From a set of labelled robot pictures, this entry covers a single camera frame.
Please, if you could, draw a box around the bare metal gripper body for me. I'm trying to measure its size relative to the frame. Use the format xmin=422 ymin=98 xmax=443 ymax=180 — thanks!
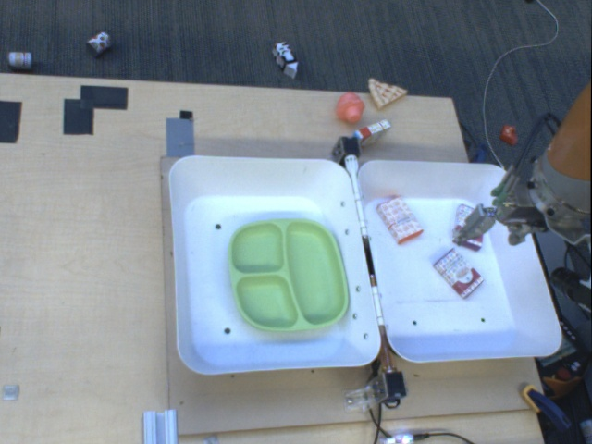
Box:
xmin=495 ymin=180 xmax=582 ymax=245

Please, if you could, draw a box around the dark red carton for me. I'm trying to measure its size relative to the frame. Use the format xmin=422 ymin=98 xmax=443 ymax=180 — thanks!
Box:
xmin=451 ymin=203 xmax=487 ymax=253

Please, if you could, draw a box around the red and white printed carton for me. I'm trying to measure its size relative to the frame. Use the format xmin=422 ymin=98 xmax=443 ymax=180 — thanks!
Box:
xmin=431 ymin=247 xmax=486 ymax=301

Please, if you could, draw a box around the white plastic tray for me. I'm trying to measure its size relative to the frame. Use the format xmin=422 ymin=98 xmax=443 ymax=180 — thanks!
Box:
xmin=167 ymin=154 xmax=383 ymax=376
xmin=358 ymin=159 xmax=564 ymax=364

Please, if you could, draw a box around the thin black and white rod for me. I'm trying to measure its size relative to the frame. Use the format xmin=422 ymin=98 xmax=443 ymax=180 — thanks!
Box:
xmin=343 ymin=154 xmax=390 ymax=365

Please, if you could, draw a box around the red white and blue carton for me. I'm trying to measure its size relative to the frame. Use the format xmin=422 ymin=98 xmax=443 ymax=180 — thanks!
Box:
xmin=354 ymin=118 xmax=393 ymax=147

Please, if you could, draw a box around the toy pizza slice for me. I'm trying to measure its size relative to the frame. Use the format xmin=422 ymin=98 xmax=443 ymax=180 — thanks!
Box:
xmin=367 ymin=77 xmax=410 ymax=111

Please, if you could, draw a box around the green divided plate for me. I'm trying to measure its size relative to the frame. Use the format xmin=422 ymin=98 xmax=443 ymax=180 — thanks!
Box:
xmin=228 ymin=217 xmax=351 ymax=334

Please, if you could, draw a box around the black and white carton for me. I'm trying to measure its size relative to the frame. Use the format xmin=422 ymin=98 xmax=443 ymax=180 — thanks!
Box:
xmin=271 ymin=41 xmax=300 ymax=80

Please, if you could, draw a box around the small orange and white carton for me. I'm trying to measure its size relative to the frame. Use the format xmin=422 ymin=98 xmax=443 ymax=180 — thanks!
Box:
xmin=86 ymin=31 xmax=112 ymax=58

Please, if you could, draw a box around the small white can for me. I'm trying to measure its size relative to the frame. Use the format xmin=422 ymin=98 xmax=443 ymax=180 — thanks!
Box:
xmin=6 ymin=51 xmax=34 ymax=71

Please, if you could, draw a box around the black block with wires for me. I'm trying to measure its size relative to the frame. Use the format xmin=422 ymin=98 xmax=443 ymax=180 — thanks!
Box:
xmin=383 ymin=370 xmax=409 ymax=408
xmin=331 ymin=135 xmax=363 ymax=162

